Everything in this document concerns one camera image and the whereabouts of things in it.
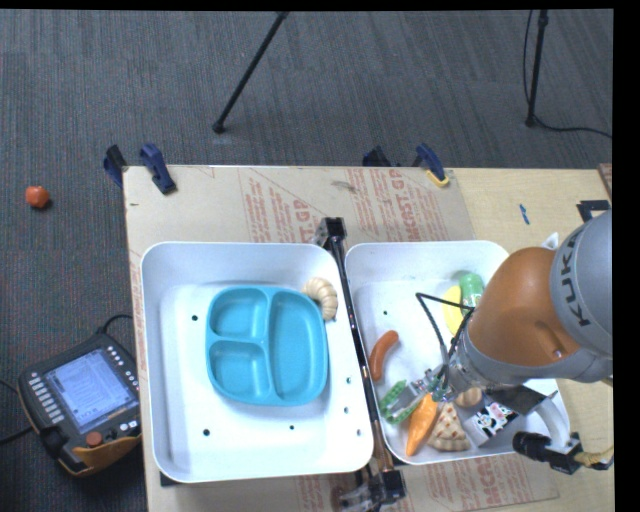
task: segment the small orange object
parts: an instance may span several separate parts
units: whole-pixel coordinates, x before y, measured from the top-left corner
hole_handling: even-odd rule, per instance
[[[44,208],[49,202],[49,192],[40,185],[27,187],[24,197],[34,208]]]
[[[416,410],[409,416],[409,437],[405,453],[416,453],[421,441],[431,433],[438,412],[438,402],[433,401],[431,393],[425,395]]]
[[[89,448],[96,448],[103,443],[102,434],[96,430],[89,432],[85,437],[85,442]]]
[[[369,354],[369,368],[371,369],[371,378],[374,381],[378,381],[382,378],[384,356],[399,339],[400,336],[398,335],[398,332],[392,329],[380,336],[378,341],[376,341],[376,344],[373,346],[371,354]]]

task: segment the blue tape mark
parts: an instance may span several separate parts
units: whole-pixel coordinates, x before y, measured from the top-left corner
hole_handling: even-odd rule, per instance
[[[529,222],[529,217],[527,217],[527,209],[522,205],[520,205],[520,212],[522,213],[522,218],[524,219],[525,223],[531,224]]]

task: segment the tripod leg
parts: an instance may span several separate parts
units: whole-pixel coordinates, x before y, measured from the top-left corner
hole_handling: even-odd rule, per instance
[[[538,40],[536,42],[536,56],[533,61],[533,79],[531,81],[531,95],[529,97],[529,113],[525,124],[527,126],[533,126],[536,124],[534,110],[536,108],[536,94],[538,92],[538,75],[540,73],[540,60],[542,58],[542,43],[544,42],[544,29],[549,23],[547,17],[547,9],[540,9],[540,16],[538,17]]]
[[[240,96],[240,93],[242,92],[242,89],[244,89],[244,86],[247,85],[247,82],[249,81],[249,78],[251,77],[251,74],[253,73],[253,70],[256,68],[256,66],[260,62],[260,59],[262,58],[262,55],[264,54],[264,52],[269,47],[269,43],[271,43],[271,40],[273,39],[273,36],[276,35],[276,32],[280,28],[280,25],[285,20],[285,18],[289,14],[289,12],[288,11],[278,11],[277,14],[278,14],[277,18],[273,22],[273,25],[271,25],[271,28],[269,29],[269,32],[267,33],[267,36],[264,38],[264,41],[262,41],[262,44],[260,45],[260,48],[258,48],[257,53],[255,54],[255,56],[253,57],[253,60],[249,64],[249,67],[245,71],[242,79],[240,80],[240,83],[238,83],[238,86],[236,87],[236,90],[233,91],[233,94],[231,95],[231,98],[229,99],[229,102],[227,103],[227,106],[222,111],[222,114],[220,115],[218,120],[213,124],[213,131],[214,132],[216,132],[216,133],[224,132],[224,120],[229,115],[229,112],[231,112],[231,109],[233,108],[233,105],[235,105],[238,97]]]

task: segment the blue divided plate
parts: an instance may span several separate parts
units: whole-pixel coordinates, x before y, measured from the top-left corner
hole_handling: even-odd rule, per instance
[[[275,286],[231,286],[209,306],[206,361],[213,387],[260,405],[302,405],[327,382],[327,335],[319,306]]]

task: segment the toy pizza slice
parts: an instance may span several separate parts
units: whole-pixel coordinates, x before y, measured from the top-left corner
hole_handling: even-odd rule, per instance
[[[467,439],[453,404],[445,404],[441,409],[427,444],[446,452],[459,452],[471,448],[471,443]]]

